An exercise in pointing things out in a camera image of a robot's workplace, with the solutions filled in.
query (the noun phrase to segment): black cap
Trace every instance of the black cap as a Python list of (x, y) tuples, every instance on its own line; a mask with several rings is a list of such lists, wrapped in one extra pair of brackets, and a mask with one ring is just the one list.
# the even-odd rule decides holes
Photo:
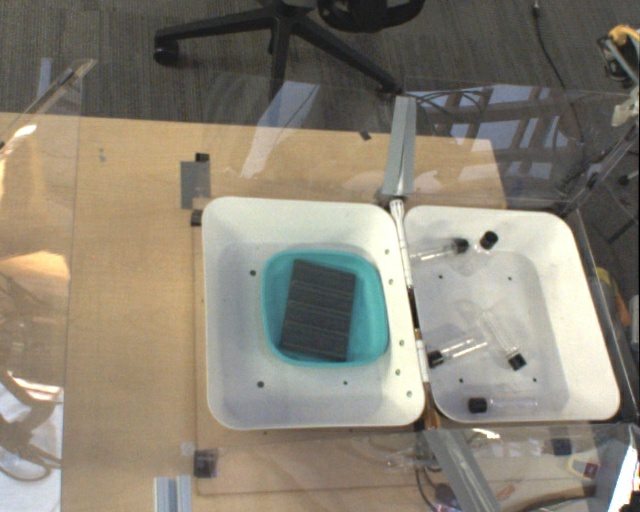
[(469, 249), (469, 241), (464, 238), (455, 238), (453, 243), (456, 246), (456, 254), (462, 254)]
[(429, 361), (429, 368), (435, 368), (444, 363), (444, 356), (439, 350), (427, 352), (427, 361)]
[(517, 353), (515, 356), (511, 356), (508, 361), (514, 372), (517, 372), (520, 368), (527, 364), (527, 360), (522, 357), (522, 354), (520, 353)]
[(493, 231), (487, 231), (480, 239), (480, 245), (487, 251), (498, 243), (498, 235)]
[(489, 404), (486, 398), (469, 398), (467, 407), (469, 407), (471, 414), (482, 414), (487, 412)]

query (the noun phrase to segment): wooden surface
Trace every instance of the wooden surface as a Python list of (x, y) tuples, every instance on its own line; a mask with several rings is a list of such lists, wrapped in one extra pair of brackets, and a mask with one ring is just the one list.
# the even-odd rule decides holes
[[(242, 457), (248, 464), (254, 460), (255, 453), (238, 446), (244, 441), (237, 433), (226, 432), (218, 442), (207, 431), (211, 418), (196, 412), (203, 389), (194, 339), (202, 319), (194, 306), (194, 232), (190, 212), (180, 209), (180, 162), (209, 153), (214, 195), (370, 202), (382, 182), (388, 144), (388, 136), (378, 134), (364, 141), (356, 133), (270, 130), (81, 119), (65, 386), (65, 512), (152, 510), (154, 477), (191, 473), (197, 441), (223, 447), (221, 470), (225, 454), (239, 461), (236, 469)], [(503, 207), (490, 151), (465, 144), (418, 140), (418, 185), (440, 184), (447, 196), (465, 192), (463, 204), (471, 195), (476, 204)], [(482, 180), (465, 178), (463, 169), (474, 165), (484, 169)], [(295, 435), (283, 432), (274, 440)], [(262, 470), (286, 473), (290, 461), (278, 457), (291, 447), (278, 452), (276, 445), (256, 448), (267, 454)], [(307, 461), (301, 470), (314, 467)], [(367, 465), (355, 470), (367, 471)], [(394, 486), (377, 488), (196, 494), (194, 510), (235, 512), (257, 504), (262, 511), (424, 510), (410, 476), (391, 475)], [(260, 481), (255, 474), (247, 478)], [(294, 487), (321, 478), (316, 472), (294, 479)]]

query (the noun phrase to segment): clear tube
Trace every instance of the clear tube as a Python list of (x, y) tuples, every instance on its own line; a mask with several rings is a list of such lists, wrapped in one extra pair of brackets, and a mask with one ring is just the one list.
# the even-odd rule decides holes
[(508, 332), (505, 324), (496, 318), (493, 311), (483, 311), (481, 321), (488, 338), (494, 341), (500, 351), (504, 353), (507, 362), (514, 371), (519, 370), (527, 364), (527, 361), (520, 353), (520, 348), (513, 343), (513, 337)]
[(483, 414), (494, 410), (504, 409), (533, 409), (538, 407), (538, 398), (531, 395), (497, 395), (494, 397), (469, 398), (467, 408), (471, 414)]
[(435, 368), (446, 361), (451, 361), (473, 354), (488, 345), (487, 341), (477, 335), (454, 338), (443, 348), (439, 350), (432, 350), (427, 353), (429, 368)]
[(440, 243), (435, 242), (430, 247), (418, 248), (415, 252), (410, 253), (412, 261), (431, 261), (449, 256), (457, 256), (463, 254), (469, 249), (469, 242), (464, 238), (453, 238), (443, 240)]

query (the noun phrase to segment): office chair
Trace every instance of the office chair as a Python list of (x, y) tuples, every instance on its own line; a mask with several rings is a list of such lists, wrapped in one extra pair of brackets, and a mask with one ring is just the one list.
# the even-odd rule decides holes
[(373, 78), (381, 85), (381, 92), (396, 93), (400, 89), (390, 74), (307, 17), (317, 7), (321, 18), (337, 30), (371, 33), (413, 19), (425, 0), (390, 2), (402, 3), (389, 7), (387, 0), (274, 0), (251, 11), (160, 29), (155, 34), (153, 56), (159, 64), (176, 65), (180, 56), (178, 41), (181, 39), (270, 29), (268, 51), (273, 56), (271, 98), (284, 82), (292, 35)]

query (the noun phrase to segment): transparent plastic sheet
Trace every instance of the transparent plastic sheet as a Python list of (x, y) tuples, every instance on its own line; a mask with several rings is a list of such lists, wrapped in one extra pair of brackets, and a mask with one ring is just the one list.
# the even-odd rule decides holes
[(76, 61), (0, 129), (0, 495), (60, 502), (69, 281), (82, 78)]
[[(213, 123), (233, 123), (233, 126), (226, 127), (227, 133), (222, 135), (224, 141), (219, 139), (218, 134), (214, 140), (203, 131), (202, 151), (211, 154), (212, 197), (236, 195), (377, 202), (377, 192), (384, 180), (384, 165), (390, 140), (392, 101), (378, 98), (366, 91), (335, 91), (326, 86), (287, 82), (280, 97), (268, 104), (265, 99), (267, 81), (224, 77), (221, 82), (224, 85), (220, 88), (220, 94), (213, 95), (215, 102), (211, 104), (217, 105), (217, 109), (213, 107), (209, 110), (210, 118)], [(430, 85), (422, 83), (406, 87), (411, 95), (419, 93), (420, 96), (427, 96), (428, 100), (420, 106), (422, 110), (418, 111), (417, 135), (424, 138), (416, 142), (417, 192), (408, 199), (408, 208), (438, 204), (551, 211), (556, 214), (571, 211), (573, 194), (583, 189), (593, 175), (592, 161), (597, 161), (603, 152), (615, 147), (631, 129), (629, 124), (619, 128), (612, 128), (610, 125), (613, 108), (625, 100), (624, 95), (562, 93), (506, 85), (493, 85), (488, 89), (479, 88), (478, 91), (477, 85), (470, 84), (469, 88), (473, 94), (465, 94), (468, 89), (465, 84), (431, 82)], [(477, 106), (476, 102), (480, 103), (478, 97), (486, 101), (487, 105), (493, 101), (497, 105), (495, 112), (492, 109), (482, 110)], [(457, 119), (457, 107), (464, 107), (466, 110), (463, 114), (472, 116), (477, 126), (472, 126), (472, 122), (463, 122), (464, 119)], [(456, 127), (457, 124), (469, 126)], [(201, 208), (208, 201), (209, 199), (203, 198), (194, 203), (194, 206)], [(579, 238), (579, 230), (576, 231), (577, 228), (571, 222), (575, 215), (575, 212), (571, 214), (567, 221), (574, 229), (574, 236)], [(194, 235), (194, 246), (198, 245), (199, 236), (199, 232)], [(580, 240), (578, 246), (585, 271), (590, 276), (595, 273), (590, 247), (588, 243), (581, 244)], [(194, 254), (196, 259), (201, 257), (197, 250)], [(596, 306), (601, 305), (597, 299), (595, 302)], [(601, 308), (598, 313), (601, 315), (603, 330), (606, 331), (605, 326), (611, 321), (612, 313)], [(621, 387), (629, 385), (624, 382), (624, 377), (618, 375), (618, 378)], [(629, 409), (631, 416), (623, 415), (623, 420), (629, 420), (633, 416), (634, 407), (632, 403)], [(210, 415), (210, 411), (206, 404), (204, 407), (199, 405), (199, 425), (201, 418), (207, 415)], [(549, 502), (582, 496), (583, 484), (589, 479), (585, 480), (569, 470), (565, 471), (566, 465), (570, 463), (569, 459), (574, 454), (587, 453), (591, 448), (600, 446), (601, 439), (608, 435), (615, 438), (617, 434), (612, 432), (616, 429), (626, 432), (628, 427), (574, 425), (570, 429), (578, 433), (568, 435), (562, 431), (558, 434), (552, 427), (510, 427), (498, 430), (478, 427), (458, 432), (468, 434), (466, 438), (474, 438), (474, 442), (482, 444), (485, 451), (478, 447), (478, 454), (473, 455), (480, 468), (478, 481), (483, 478), (489, 481), (491, 499), (499, 501), (500, 509), (534, 510), (531, 507), (536, 504), (543, 506)], [(339, 439), (327, 440), (333, 437), (331, 434)], [(333, 433), (264, 431), (251, 433), (244, 437), (246, 441), (242, 441), (243, 436), (245, 433), (232, 436), (234, 444), (225, 443), (224, 437), (207, 435), (198, 440), (198, 448), (215, 449), (219, 460), (217, 480), (200, 480), (198, 489), (203, 495), (215, 495), (215, 500), (222, 508), (237, 503), (249, 504), (253, 493), (266, 496), (262, 493), (268, 491), (271, 491), (268, 496), (274, 504), (297, 506), (304, 510), (360, 510), (359, 507), (362, 510), (375, 510), (377, 506), (380, 509), (384, 507), (385, 510), (390, 506), (401, 510), (423, 510), (425, 506), (428, 507), (419, 492), (415, 495), (417, 483), (415, 466), (412, 464), (420, 463), (416, 462), (412, 450), (415, 448), (414, 444), (420, 444), (416, 441), (420, 434), (416, 438), (416, 434), (408, 432), (395, 432), (388, 436), (374, 433), (373, 437), (363, 438), (358, 430)], [(480, 443), (478, 438), (486, 438), (491, 442)], [(282, 442), (287, 439), (291, 439), (291, 442)], [(375, 471), (364, 465), (362, 469), (357, 466), (359, 469), (348, 471), (348, 478), (341, 472), (349, 465), (343, 464), (344, 460), (340, 457), (351, 450), (351, 444), (360, 448), (365, 446), (369, 462), (379, 455), (376, 452), (376, 456), (372, 457), (370, 451), (367, 451), (370, 439), (374, 439), (376, 444), (380, 444), (377, 443), (379, 440), (382, 446), (387, 442), (406, 442), (406, 446), (399, 451), (408, 454), (407, 460), (412, 461), (408, 466), (403, 459), (405, 455), (390, 456), (393, 462), (384, 462), (385, 471), (390, 475), (387, 481), (394, 482), (394, 486), (397, 486), (389, 491), (390, 494), (376, 481), (375, 476), (372, 480), (368, 478), (379, 473), (377, 461)], [(550, 439), (560, 441), (554, 444)], [(580, 446), (571, 448), (571, 454), (568, 454), (566, 447), (572, 443)], [(342, 462), (332, 464), (328, 455), (332, 451), (340, 454), (336, 460)], [(534, 457), (535, 462), (525, 461), (523, 453)], [(508, 475), (505, 480), (494, 480), (492, 476), (488, 476), (495, 474), (492, 471), (500, 472), (509, 466), (504, 465), (503, 457), (513, 457), (522, 463), (525, 469), (521, 479), (515, 478), (511, 470), (505, 470)], [(595, 456), (592, 457), (590, 453), (585, 457), (589, 459), (587, 463), (592, 463), (591, 459), (595, 460)], [(574, 466), (582, 467), (582, 462), (584, 461), (580, 460)], [(229, 471), (229, 480), (225, 480), (225, 467)], [(533, 471), (533, 467), (538, 468), (543, 475), (550, 468), (558, 468), (571, 474), (569, 490), (555, 487), (560, 485), (563, 478), (554, 478), (553, 483), (548, 482), (548, 486), (540, 484), (540, 475), (536, 473), (538, 469)], [(241, 479), (240, 474), (247, 476), (247, 468), (260, 470), (255, 478), (250, 475)], [(334, 469), (332, 472), (329, 468), (340, 468), (340, 471)], [(399, 471), (399, 484), (396, 483), (397, 475), (394, 471)], [(353, 483), (354, 474), (359, 483)], [(286, 482), (284, 489), (279, 487), (282, 480)], [(361, 487), (362, 490), (342, 488), (339, 492), (334, 492), (335, 490), (323, 487), (325, 485)], [(608, 488), (608, 485), (603, 483), (601, 490)], [(306, 492), (293, 497), (285, 492), (290, 490)], [(435, 494), (430, 497), (433, 498), (430, 501), (435, 507), (441, 507), (440, 510), (448, 510), (446, 507), (451, 506), (451, 502), (447, 500), (438, 502)], [(588, 498), (588, 503), (576, 501), (574, 505), (578, 507), (576, 510), (606, 510), (606, 504), (603, 504), (608, 503), (606, 499), (608, 498), (604, 502), (597, 501), (594, 495)]]

